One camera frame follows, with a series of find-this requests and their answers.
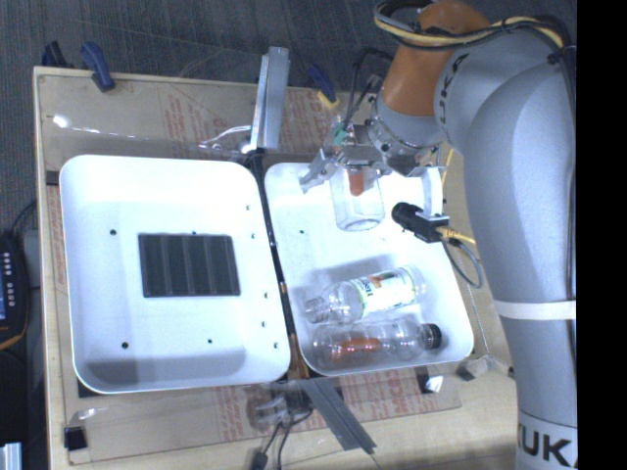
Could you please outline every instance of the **black vent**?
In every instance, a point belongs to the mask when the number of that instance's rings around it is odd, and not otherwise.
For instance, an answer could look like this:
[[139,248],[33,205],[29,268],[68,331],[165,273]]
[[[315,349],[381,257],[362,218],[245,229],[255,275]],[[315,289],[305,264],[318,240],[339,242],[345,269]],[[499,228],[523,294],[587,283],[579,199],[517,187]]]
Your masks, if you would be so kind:
[[227,235],[139,235],[146,298],[239,296],[233,241]]

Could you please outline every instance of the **bottle label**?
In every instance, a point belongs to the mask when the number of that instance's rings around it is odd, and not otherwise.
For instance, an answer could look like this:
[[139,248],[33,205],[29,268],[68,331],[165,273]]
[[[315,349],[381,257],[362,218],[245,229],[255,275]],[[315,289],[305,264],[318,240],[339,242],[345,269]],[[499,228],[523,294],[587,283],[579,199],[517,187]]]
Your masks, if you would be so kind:
[[374,311],[411,305],[415,300],[411,278],[403,277],[398,271],[382,271],[353,279],[351,283],[362,299],[362,317]]

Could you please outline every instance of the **clear plastic bottle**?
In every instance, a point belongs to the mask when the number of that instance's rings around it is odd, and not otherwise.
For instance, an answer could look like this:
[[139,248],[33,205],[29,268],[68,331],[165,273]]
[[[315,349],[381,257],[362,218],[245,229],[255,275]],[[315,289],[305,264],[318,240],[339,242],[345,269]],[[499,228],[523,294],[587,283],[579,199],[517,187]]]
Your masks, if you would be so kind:
[[350,325],[322,324],[315,328],[312,341],[320,369],[409,361],[441,344],[442,332],[436,324],[418,324],[409,315]]
[[333,284],[305,303],[311,323],[348,324],[366,315],[420,303],[426,283],[412,264]]

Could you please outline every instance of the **white tray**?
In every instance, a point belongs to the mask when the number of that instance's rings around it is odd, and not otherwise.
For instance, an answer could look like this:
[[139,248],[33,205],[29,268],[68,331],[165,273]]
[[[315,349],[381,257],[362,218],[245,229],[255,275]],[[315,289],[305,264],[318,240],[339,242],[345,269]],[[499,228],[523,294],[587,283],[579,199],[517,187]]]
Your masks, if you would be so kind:
[[[73,364],[88,388],[213,387],[285,373],[285,318],[246,168],[79,156],[63,166],[60,186]],[[232,237],[240,296],[144,298],[138,235],[192,232]]]
[[[301,191],[299,177],[307,170],[306,164],[273,165],[265,175],[265,188],[296,333],[308,366],[320,374],[335,376],[453,362],[468,356],[473,347],[472,329],[444,248],[403,232],[391,218],[392,207],[399,202],[422,204],[420,180],[397,174],[381,177],[384,221],[371,230],[345,232],[335,225],[328,182],[306,194]],[[343,370],[319,367],[312,350],[316,324],[305,318],[304,302],[328,284],[407,263],[415,264],[424,274],[429,297],[421,305],[395,311],[414,313],[419,320],[437,324],[443,333],[442,347],[411,362],[398,360]]]

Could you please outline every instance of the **bottle cap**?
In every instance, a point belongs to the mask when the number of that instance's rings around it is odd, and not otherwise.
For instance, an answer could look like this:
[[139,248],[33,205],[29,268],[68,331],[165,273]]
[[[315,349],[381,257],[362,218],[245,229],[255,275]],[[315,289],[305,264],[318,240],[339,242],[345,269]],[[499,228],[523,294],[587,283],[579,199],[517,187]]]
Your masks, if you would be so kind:
[[328,316],[328,307],[323,298],[313,298],[305,303],[305,318],[312,324],[324,322]]
[[421,338],[425,350],[435,350],[442,345],[442,331],[435,324],[424,324]]

